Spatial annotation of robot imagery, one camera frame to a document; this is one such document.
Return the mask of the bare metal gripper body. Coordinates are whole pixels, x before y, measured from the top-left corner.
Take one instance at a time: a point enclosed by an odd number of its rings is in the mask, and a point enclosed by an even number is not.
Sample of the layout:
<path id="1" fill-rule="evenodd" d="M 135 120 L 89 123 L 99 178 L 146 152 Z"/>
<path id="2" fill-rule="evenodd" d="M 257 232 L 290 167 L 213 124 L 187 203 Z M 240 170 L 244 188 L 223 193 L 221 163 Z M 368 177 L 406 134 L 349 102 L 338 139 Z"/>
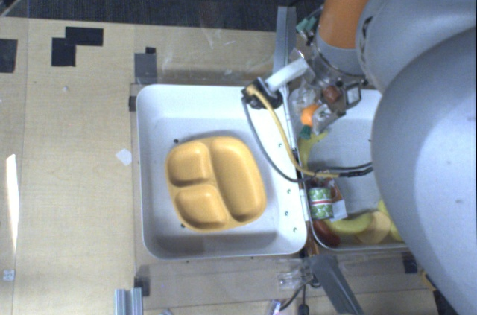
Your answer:
<path id="1" fill-rule="evenodd" d="M 317 53 L 309 60 L 315 73 L 310 86 L 320 92 L 321 97 L 335 113 L 345 113 L 361 101 L 364 75 L 350 74 L 333 66 L 322 54 Z"/>

